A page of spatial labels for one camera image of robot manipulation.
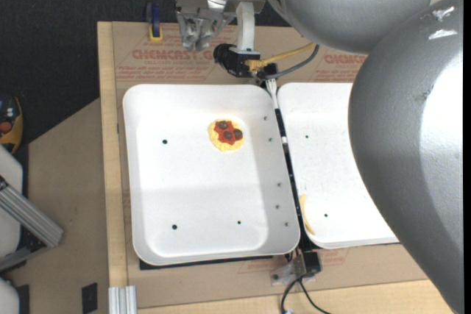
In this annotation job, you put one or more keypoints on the white plastic tray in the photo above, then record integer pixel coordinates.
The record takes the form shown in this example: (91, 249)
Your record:
(327, 165)
(191, 187)

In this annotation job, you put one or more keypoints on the black cylinder on white bracket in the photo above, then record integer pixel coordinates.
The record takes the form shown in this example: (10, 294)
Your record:
(246, 29)

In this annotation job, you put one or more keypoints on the brown cardboard board, red print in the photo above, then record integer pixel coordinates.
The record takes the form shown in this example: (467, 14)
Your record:
(221, 283)

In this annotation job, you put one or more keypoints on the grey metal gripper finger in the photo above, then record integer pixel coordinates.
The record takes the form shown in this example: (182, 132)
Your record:
(188, 34)
(208, 34)

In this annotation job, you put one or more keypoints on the yellow and red toy pizza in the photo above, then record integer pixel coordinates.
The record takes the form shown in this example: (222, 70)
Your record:
(225, 136)

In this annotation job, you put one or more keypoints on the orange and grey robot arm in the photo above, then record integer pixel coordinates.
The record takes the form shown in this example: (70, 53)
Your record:
(386, 84)

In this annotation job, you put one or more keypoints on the thin black and white rod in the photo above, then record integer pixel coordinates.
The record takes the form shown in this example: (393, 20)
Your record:
(290, 169)

